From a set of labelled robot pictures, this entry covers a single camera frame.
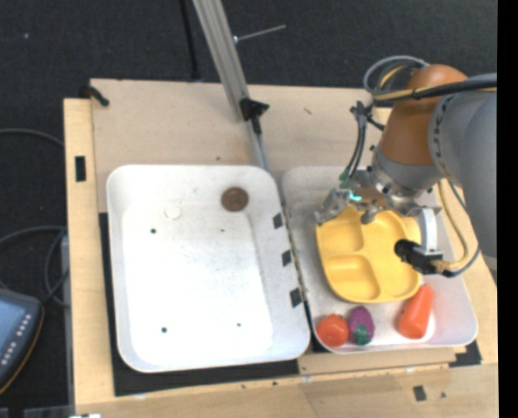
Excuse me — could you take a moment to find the white plastic tray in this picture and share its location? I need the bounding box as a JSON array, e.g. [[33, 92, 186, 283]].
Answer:
[[279, 165, 480, 356], [105, 164, 313, 374]]

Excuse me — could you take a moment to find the orange carrot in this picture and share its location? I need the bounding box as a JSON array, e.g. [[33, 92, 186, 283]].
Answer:
[[397, 283, 436, 340]]

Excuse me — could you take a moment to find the yellow divided plate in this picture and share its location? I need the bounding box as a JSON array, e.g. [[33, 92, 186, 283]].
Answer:
[[314, 206, 425, 306]]

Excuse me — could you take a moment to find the pale wood board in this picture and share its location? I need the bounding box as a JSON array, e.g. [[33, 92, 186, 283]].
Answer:
[[88, 78, 481, 376]]

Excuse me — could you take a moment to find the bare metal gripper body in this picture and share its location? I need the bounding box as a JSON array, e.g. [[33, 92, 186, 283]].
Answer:
[[347, 170, 421, 213]]

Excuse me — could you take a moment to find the purple eggplant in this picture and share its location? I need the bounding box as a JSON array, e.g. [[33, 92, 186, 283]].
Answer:
[[346, 306, 377, 347]]

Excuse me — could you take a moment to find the red tomato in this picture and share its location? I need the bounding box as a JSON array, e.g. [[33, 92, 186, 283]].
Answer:
[[315, 313, 351, 347]]

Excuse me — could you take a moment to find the brown round biscuit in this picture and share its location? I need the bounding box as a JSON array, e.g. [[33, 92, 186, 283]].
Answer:
[[220, 185, 251, 213]]

